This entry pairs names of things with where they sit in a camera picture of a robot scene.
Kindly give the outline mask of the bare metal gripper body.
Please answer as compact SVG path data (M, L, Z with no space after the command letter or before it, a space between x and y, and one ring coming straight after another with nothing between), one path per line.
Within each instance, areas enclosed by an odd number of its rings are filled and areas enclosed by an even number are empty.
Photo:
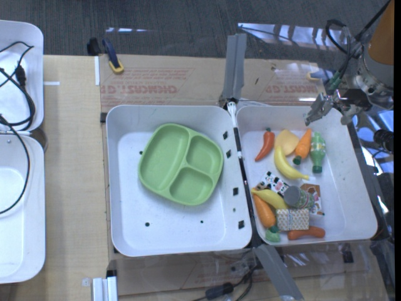
M334 98L339 103L364 110L372 106L393 109L393 88L368 74L344 75L334 92Z

